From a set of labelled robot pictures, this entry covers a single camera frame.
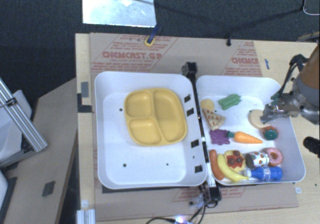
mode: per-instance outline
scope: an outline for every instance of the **orange carrot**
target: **orange carrot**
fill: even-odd
[[[218,162],[217,162],[217,152],[212,149],[209,151],[209,159],[211,162],[211,170],[212,173],[214,174],[215,178],[218,180],[222,180],[224,178],[224,174],[222,173],[222,171],[220,170],[219,166],[218,166]]]
[[[256,138],[256,137],[253,137],[249,134],[246,134],[242,131],[238,131],[234,134],[235,136],[235,142],[238,142],[238,143],[245,143],[245,144],[261,144],[263,143],[262,140]]]

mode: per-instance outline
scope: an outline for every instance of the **toy carrot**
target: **toy carrot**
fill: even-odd
[[[228,137],[233,137],[235,142],[238,142],[238,143],[245,143],[245,144],[261,144],[263,143],[262,140],[256,138],[256,137],[253,137],[249,134],[246,134],[242,131],[237,131],[235,134],[233,134],[232,132],[228,132]]]

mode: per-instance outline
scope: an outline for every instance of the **black carpet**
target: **black carpet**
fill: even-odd
[[[295,41],[319,30],[302,0],[154,0],[161,35]],[[319,0],[307,0],[319,12]],[[82,0],[0,0],[0,77],[33,105],[76,75],[75,33],[148,34],[150,29],[82,23]]]

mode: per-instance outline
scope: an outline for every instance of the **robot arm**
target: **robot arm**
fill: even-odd
[[[293,79],[292,90],[283,93],[295,67],[298,67],[300,73]],[[319,44],[309,59],[302,55],[292,58],[283,86],[271,99],[273,101],[266,104],[263,116],[260,117],[262,123],[300,114],[311,123],[319,125]]]

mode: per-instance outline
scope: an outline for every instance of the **sausage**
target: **sausage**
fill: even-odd
[[[211,162],[211,170],[217,180],[222,180],[224,178],[224,174],[220,170],[217,162],[217,152],[212,149],[209,151],[209,159]]]

